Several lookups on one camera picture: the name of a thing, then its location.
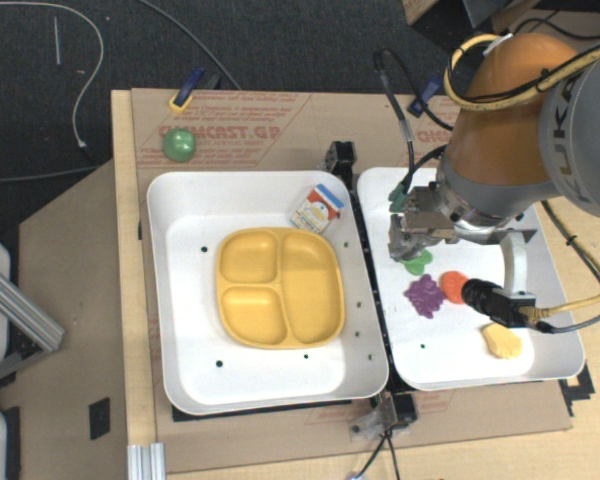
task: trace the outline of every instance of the yellow bowl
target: yellow bowl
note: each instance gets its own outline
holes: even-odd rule
[[[344,325],[338,260],[329,242],[310,231],[232,233],[218,250],[216,293],[222,324],[245,345],[317,347]]]

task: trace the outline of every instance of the blue clamp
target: blue clamp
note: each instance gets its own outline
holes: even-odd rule
[[[169,100],[169,108],[176,114],[182,114],[193,100],[193,90],[204,76],[204,68],[194,69],[187,77],[181,89]]]

